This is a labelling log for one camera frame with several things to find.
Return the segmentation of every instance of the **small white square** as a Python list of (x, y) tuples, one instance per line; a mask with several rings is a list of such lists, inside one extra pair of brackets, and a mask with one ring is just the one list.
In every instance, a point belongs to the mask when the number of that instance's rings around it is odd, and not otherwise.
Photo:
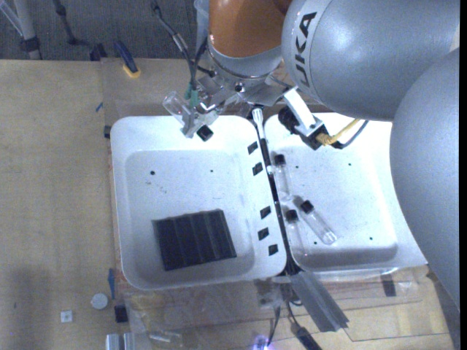
[(73, 311), (67, 310), (67, 311), (60, 312), (60, 320), (62, 323), (73, 322)]

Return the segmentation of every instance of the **gray carpet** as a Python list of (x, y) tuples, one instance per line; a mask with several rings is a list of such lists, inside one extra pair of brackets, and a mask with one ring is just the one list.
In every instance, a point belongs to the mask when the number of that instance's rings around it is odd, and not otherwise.
[[(5, 0), (14, 8), (12, 0)], [(158, 23), (152, 0), (61, 0), (73, 34), (91, 44), (102, 43), (115, 57), (113, 42), (121, 40), (134, 57), (181, 58), (180, 52)], [(187, 42), (193, 55), (196, 44), (194, 0), (158, 0), (163, 17)], [(87, 47), (71, 46), (52, 0), (28, 0), (28, 9), (45, 60), (88, 61)], [(0, 58), (27, 59), (19, 48), (20, 36), (0, 13)]]

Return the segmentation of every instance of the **tripod leg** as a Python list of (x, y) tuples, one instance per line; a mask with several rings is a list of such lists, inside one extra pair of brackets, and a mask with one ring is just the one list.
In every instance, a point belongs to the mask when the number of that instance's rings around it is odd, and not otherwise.
[(72, 29), (66, 19), (66, 9), (62, 5), (60, 0), (52, 0), (53, 4), (55, 5), (55, 11), (60, 16), (61, 22), (63, 23), (63, 27), (65, 28), (66, 35), (68, 35), (68, 43), (69, 44), (77, 44), (78, 40), (74, 37)]
[(20, 21), (21, 31), (23, 33), (23, 45), (31, 60), (40, 60), (41, 53), (39, 51), (39, 40), (29, 15), (26, 0), (13, 0), (15, 2), (16, 13)]

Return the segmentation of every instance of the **wooden floor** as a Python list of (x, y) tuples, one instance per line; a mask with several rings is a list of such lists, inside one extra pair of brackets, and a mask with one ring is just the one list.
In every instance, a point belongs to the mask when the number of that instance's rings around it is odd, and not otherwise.
[[(146, 87), (135, 97), (159, 99), (182, 87), (176, 75), (185, 80), (183, 61), (141, 63)], [(116, 267), (103, 97), (100, 63), (0, 61), (1, 350), (97, 350), (107, 334), (130, 330), (115, 322), (118, 302), (102, 311), (90, 304), (97, 292), (110, 296), (107, 275)], [(422, 266), (396, 274), (397, 300), (381, 288), (359, 297), (329, 283), (350, 319), (346, 330), (319, 333), (300, 308), (297, 319), (323, 350), (453, 349), (427, 272)], [(71, 323), (61, 323), (66, 310)], [(251, 349), (256, 335), (268, 335), (271, 320), (220, 323), (185, 330), (196, 334), (200, 349)], [(284, 316), (272, 347), (300, 349), (292, 337)]]

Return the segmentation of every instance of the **copper cylinder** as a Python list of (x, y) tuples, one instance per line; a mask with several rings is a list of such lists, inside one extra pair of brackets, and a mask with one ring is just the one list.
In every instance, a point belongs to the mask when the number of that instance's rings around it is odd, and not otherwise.
[(223, 55), (243, 58), (280, 45), (292, 0), (209, 0), (210, 44)]

